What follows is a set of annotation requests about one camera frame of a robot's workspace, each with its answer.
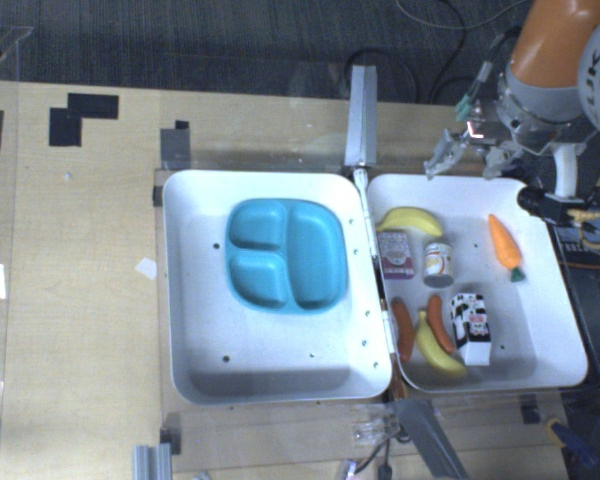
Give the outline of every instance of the blue plate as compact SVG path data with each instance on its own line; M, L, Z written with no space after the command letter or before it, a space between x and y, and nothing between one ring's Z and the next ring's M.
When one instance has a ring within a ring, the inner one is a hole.
M298 199L250 199L227 224L231 291L254 309L327 310L344 295L347 258L337 217Z

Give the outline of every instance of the tin can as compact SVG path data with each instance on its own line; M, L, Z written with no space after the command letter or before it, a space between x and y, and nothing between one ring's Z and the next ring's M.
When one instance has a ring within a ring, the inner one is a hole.
M453 284L453 247L434 242L424 249L424 284L431 288L446 288Z

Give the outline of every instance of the wooden table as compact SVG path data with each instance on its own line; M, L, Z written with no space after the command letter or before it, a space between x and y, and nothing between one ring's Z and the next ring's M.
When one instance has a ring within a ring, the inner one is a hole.
M84 119L82 147L50 147L49 108L66 107L69 92L118 95L119 118ZM0 162L16 171L15 216L5 217L14 220L0 479L130 478L134 446L156 445L162 423L157 283L136 270L143 258L156 259L151 193L160 128L189 121L200 158L302 163L329 148L338 153L348 104L0 82L1 101L11 107ZM380 160L421 170L441 130L455 126L452 116L445 107L380 104ZM7 147L14 123L17 152ZM479 173L481 162L466 156L457 172ZM438 408L472 477L567 478L542 426L524 425L511 407L494 403L479 417L458 405ZM555 395L540 409L545 418L564 417ZM429 478L414 450L393 449L394 478ZM210 473L213 480L330 480L337 464ZM369 468L361 478L373 474Z

